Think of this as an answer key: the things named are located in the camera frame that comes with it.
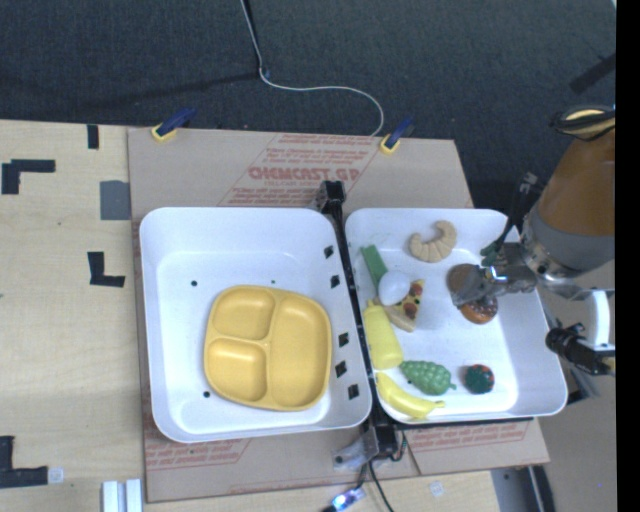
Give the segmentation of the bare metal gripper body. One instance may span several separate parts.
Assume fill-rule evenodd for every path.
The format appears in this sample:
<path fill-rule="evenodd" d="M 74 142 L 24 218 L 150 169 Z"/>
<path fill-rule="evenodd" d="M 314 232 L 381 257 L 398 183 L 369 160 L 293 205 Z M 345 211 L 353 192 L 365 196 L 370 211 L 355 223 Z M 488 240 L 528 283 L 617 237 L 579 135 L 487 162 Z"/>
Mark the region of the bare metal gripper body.
<path fill-rule="evenodd" d="M 505 243 L 492 264 L 492 295 L 529 293 L 537 286 L 559 289 L 570 284 L 570 269 L 538 243 Z"/>

